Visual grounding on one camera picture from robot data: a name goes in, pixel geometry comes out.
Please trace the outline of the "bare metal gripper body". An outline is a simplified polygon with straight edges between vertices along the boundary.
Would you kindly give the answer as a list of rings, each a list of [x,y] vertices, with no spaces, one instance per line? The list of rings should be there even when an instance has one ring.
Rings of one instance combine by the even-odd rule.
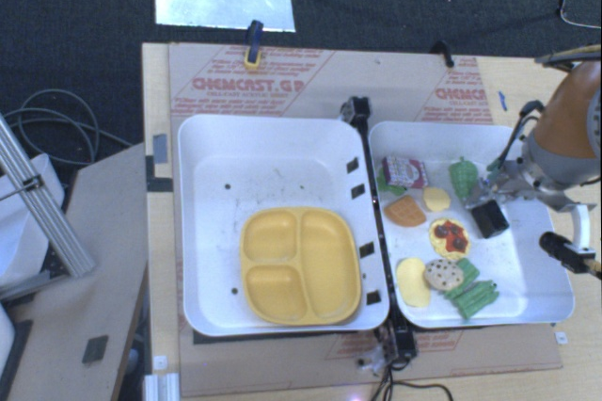
[[[489,173],[489,183],[497,201],[514,200],[540,201],[548,207],[571,207],[575,202],[561,184],[533,163],[527,161],[505,161]]]

